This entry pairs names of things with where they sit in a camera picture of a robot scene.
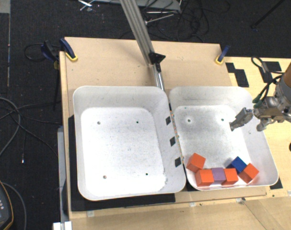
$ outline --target black clamp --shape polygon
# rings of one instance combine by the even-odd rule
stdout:
[[[153,65],[155,64],[157,72],[161,72],[160,62],[163,61],[165,56],[161,55],[161,54],[154,53],[154,52],[150,52],[149,57],[150,57],[151,63]]]

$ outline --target toy block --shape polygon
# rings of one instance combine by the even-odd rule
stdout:
[[[211,169],[214,179],[214,184],[221,184],[226,180],[223,168],[212,168]]]
[[[196,173],[198,170],[203,169],[205,160],[201,155],[193,153],[188,160],[186,168]]]
[[[226,168],[235,168],[237,173],[240,174],[244,168],[246,167],[246,163],[242,161],[241,158],[236,157]]]
[[[210,186],[214,182],[212,170],[198,170],[195,174],[195,180],[198,186]]]
[[[224,169],[226,180],[221,185],[233,185],[239,178],[235,168],[226,168]]]
[[[246,168],[239,174],[239,177],[246,183],[251,182],[259,173],[259,170],[249,163]]]

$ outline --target wooden table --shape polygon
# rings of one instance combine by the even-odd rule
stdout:
[[[75,89],[92,86],[154,86],[152,71],[145,65],[134,40],[66,38],[79,59],[71,62],[60,53],[60,75],[67,185],[70,184],[68,118],[73,115]],[[225,63],[214,59],[218,44],[153,42],[155,51],[166,55],[161,63],[167,94],[176,86],[236,86]],[[278,61],[285,70],[291,59]],[[226,57],[237,69],[244,69],[256,96],[264,87],[259,70],[249,57]],[[269,125],[265,131],[283,188],[251,187],[203,192],[183,190],[176,203],[154,206],[111,208],[72,212],[68,191],[69,219],[74,230],[89,229],[291,229],[291,124]]]

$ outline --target orange block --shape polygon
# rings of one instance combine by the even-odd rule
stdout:
[[[201,155],[193,153],[188,160],[186,168],[196,173],[198,170],[203,169],[205,160]]]
[[[198,186],[210,186],[214,182],[212,170],[198,170],[195,174],[195,180]]]
[[[259,170],[256,169],[254,165],[249,163],[246,168],[239,174],[239,177],[244,180],[244,182],[249,183],[257,176],[258,173]]]
[[[233,185],[239,178],[235,168],[224,169],[226,180],[221,185]]]

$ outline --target dark carpet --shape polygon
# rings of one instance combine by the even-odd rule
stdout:
[[[185,0],[182,15],[149,24],[152,40],[218,43],[230,45],[229,56],[291,58],[291,0],[285,0],[257,29],[251,25],[280,0]],[[94,3],[93,10],[80,11],[76,0],[11,0],[10,79],[8,76],[9,15],[0,14],[0,92],[17,106],[53,101],[56,70],[52,62],[31,62],[24,56],[29,44],[49,40],[58,45],[64,36],[132,39],[129,24],[119,5]],[[161,16],[149,15],[145,19]],[[39,55],[39,48],[29,53]],[[0,117],[7,112],[0,108]],[[22,109],[25,117],[61,122],[61,106]],[[20,130],[0,159],[0,179],[14,186],[27,207],[29,230],[51,229],[59,221],[58,125],[25,119],[22,125],[44,140]],[[8,116],[0,120],[0,150],[16,124]],[[15,221],[12,230],[23,229],[23,208],[12,198]]]

